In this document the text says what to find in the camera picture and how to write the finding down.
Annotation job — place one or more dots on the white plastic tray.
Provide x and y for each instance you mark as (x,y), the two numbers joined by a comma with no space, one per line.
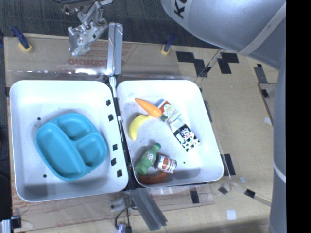
(194,101)
(29,101)

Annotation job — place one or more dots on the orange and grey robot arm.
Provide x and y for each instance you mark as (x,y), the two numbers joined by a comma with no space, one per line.
(228,16)

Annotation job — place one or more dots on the brown cardboard board red print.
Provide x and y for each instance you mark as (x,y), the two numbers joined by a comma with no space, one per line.
(48,57)

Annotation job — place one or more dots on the black and white cow carton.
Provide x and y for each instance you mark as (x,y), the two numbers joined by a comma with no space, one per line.
(186,137)

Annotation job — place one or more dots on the yellow banana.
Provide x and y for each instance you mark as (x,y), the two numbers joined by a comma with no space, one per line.
(136,127)

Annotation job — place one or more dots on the orange carrot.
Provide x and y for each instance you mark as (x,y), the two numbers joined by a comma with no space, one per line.
(148,107)

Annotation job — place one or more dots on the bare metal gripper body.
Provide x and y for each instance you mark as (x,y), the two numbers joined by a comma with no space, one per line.
(93,12)

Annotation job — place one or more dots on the brown sausage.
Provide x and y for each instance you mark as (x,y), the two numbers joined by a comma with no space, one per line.
(153,179)

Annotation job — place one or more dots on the green bottle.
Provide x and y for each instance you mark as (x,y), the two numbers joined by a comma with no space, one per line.
(147,159)

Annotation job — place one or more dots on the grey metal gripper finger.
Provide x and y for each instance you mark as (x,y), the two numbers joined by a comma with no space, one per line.
(95,31)
(75,41)

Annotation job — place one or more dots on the red and white carton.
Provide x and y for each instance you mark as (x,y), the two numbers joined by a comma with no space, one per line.
(170,111)

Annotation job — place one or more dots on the orange and white can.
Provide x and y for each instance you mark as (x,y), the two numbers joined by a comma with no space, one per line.
(166,164)

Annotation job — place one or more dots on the blue divided plate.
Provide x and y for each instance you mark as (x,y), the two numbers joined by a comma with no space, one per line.
(68,149)

